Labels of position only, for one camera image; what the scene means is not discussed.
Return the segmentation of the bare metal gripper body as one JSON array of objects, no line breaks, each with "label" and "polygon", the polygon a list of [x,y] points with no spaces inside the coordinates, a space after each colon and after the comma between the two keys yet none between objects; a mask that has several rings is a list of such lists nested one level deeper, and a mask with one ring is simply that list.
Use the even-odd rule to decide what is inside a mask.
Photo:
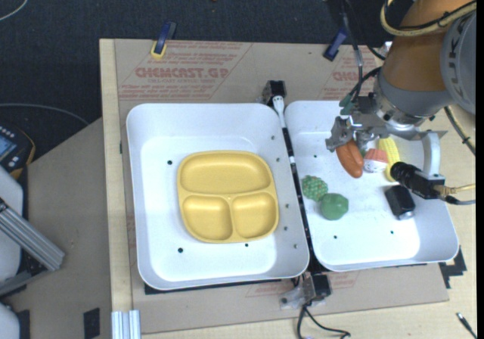
[{"label": "bare metal gripper body", "polygon": [[357,133],[361,138],[382,138],[397,135],[412,138],[427,119],[398,109],[383,95],[347,95],[339,103],[339,124],[346,132]]}]

